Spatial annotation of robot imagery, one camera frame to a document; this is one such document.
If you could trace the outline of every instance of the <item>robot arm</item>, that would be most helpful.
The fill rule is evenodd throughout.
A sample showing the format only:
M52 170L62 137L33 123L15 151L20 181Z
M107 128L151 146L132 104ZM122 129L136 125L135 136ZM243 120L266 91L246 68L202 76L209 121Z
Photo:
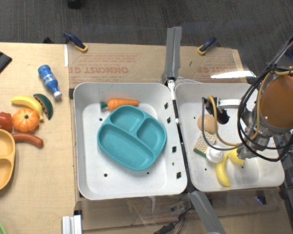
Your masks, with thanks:
M245 110L241 115L247 134L252 134L257 128L256 124L252 127L257 118L255 111L256 106L252 114ZM249 148L246 145L238 147L237 153L240 159L257 157L258 155L251 152L250 148L254 151L265 150L271 137L283 140L279 143L291 141L289 137L293 129L293 76L291 74L276 75L269 82L260 98L259 118L257 137L248 144Z
M219 149L211 146L203 133L208 145L221 151L237 148L240 159L261 157L269 161L279 161L290 148L293 148L293 66L277 66L277 63L282 61L281 57L286 56L292 46L293 35L281 47L270 65L255 79L241 100L231 105L231 108L238 109L237 127L241 143L227 143L216 132L220 141L231 146L231 148ZM249 111L246 108L247 101L258 88L255 106ZM230 118L223 102L211 95L208 99L202 98L203 110L206 108L210 114L216 115L215 124L217 122L226 124ZM275 140L274 148L268 147L271 137ZM265 149L278 149L281 150L281 154L278 158L268 158L258 153Z

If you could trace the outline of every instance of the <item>blue bottle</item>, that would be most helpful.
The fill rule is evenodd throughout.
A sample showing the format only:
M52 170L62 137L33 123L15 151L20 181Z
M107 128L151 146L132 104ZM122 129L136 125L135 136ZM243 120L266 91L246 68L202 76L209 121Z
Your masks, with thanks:
M45 86L53 92L53 97L55 99L61 98L62 93L58 89L58 80L51 72L51 68L48 65L43 65L38 69L38 73Z

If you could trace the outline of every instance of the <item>teal divided plate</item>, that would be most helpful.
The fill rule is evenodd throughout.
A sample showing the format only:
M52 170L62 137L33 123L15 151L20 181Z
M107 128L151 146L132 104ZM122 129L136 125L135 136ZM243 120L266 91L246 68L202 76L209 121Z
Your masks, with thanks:
M107 155L135 171L155 162L166 139L165 128L157 119L129 105L113 110L97 134L98 145Z

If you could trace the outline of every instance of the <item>banana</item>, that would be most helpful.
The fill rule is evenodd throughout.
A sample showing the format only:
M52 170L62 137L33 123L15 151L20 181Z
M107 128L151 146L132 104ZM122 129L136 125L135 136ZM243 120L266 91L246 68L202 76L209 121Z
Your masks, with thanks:
M216 176L222 185L230 187L231 183L226 173L226 161L228 159L228 156L229 152L226 152L224 154L223 160L216 164Z
M18 96L14 96L11 99L11 102L16 105L27 106L27 107L31 108L32 110L37 111L37 113L39 115L39 119L43 120L42 106L34 97L25 96L25 95L18 95Z
M238 158L238 153L236 152L237 149L232 149L229 153L230 159L238 164L244 164L245 160Z

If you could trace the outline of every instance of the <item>sausage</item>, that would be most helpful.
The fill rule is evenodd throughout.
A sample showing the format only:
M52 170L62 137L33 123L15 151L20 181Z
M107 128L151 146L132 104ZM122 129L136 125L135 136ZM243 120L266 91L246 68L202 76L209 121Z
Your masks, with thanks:
M28 134L28 133L14 133L12 134L15 142L29 142L37 147L43 146L43 140L36 135Z

